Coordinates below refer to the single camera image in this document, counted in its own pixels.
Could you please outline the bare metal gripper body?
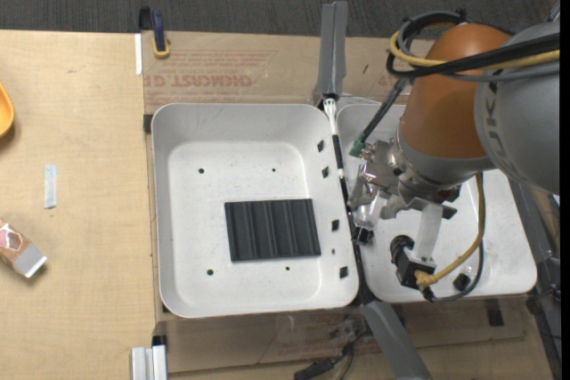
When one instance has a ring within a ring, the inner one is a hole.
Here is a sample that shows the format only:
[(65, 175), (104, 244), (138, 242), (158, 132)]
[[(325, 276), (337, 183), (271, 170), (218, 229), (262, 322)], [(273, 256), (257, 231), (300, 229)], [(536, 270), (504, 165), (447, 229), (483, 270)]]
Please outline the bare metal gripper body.
[(412, 201), (413, 209), (428, 204), (443, 206), (460, 195), (460, 184), (442, 184), (419, 174), (395, 142), (365, 143), (361, 150), (361, 177), (379, 187), (377, 197), (387, 200), (400, 195)]

